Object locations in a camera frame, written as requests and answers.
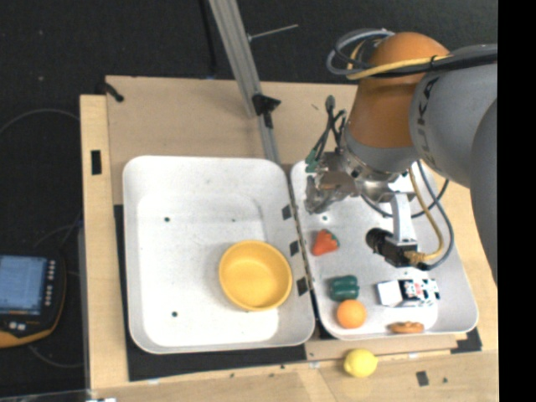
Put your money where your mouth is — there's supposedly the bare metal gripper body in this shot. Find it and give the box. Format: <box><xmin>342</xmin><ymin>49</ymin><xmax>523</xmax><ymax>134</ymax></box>
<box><xmin>314</xmin><ymin>151</ymin><xmax>410</xmax><ymax>203</ymax></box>

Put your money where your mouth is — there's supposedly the thin black and white rod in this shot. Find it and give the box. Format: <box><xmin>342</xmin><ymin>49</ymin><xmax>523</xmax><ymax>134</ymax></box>
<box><xmin>286</xmin><ymin>169</ymin><xmax>316</xmax><ymax>295</ymax></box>

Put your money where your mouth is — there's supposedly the orange carrot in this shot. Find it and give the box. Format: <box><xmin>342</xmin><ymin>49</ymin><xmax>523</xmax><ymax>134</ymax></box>
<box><xmin>311</xmin><ymin>229</ymin><xmax>340</xmax><ymax>257</ymax></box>

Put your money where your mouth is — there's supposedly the white plastic tray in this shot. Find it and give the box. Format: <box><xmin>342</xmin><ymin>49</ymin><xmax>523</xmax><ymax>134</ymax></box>
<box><xmin>121</xmin><ymin>154</ymin><xmax>316</xmax><ymax>355</ymax></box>
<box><xmin>290</xmin><ymin>157</ymin><xmax>480</xmax><ymax>341</ymax></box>

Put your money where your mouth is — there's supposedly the green bell pepper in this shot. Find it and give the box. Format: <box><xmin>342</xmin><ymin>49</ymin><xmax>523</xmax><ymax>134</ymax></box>
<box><xmin>328</xmin><ymin>275</ymin><xmax>361</xmax><ymax>302</ymax></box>

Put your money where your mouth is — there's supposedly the yellow bowl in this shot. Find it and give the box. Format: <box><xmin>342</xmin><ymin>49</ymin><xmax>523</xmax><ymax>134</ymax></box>
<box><xmin>218</xmin><ymin>240</ymin><xmax>294</xmax><ymax>312</ymax></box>

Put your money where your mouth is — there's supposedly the orange fruit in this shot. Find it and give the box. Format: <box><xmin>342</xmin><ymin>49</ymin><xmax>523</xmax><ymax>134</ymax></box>
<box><xmin>336</xmin><ymin>299</ymin><xmax>369</xmax><ymax>330</ymax></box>

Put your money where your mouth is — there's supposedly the white and black carton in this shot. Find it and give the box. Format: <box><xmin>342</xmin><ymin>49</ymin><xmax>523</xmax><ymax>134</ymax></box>
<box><xmin>376</xmin><ymin>278</ymin><xmax>441</xmax><ymax>308</ymax></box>

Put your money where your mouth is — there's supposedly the brown biscuit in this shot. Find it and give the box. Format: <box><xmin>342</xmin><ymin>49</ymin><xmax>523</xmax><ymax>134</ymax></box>
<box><xmin>389</xmin><ymin>321</ymin><xmax>425</xmax><ymax>335</ymax></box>

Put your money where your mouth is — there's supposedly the pale wood board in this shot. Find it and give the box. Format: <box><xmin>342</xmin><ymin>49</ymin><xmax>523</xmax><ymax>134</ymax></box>
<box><xmin>79</xmin><ymin>75</ymin><xmax>499</xmax><ymax>395</ymax></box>

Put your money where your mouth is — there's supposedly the yellow lemon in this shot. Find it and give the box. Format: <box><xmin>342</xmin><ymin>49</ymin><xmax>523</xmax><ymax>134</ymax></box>
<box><xmin>343</xmin><ymin>348</ymin><xmax>379</xmax><ymax>379</ymax></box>

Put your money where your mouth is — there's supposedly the black cylinder on white bracket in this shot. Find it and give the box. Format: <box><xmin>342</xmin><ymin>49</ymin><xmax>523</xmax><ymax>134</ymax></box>
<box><xmin>365</xmin><ymin>182</ymin><xmax>420</xmax><ymax>268</ymax></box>

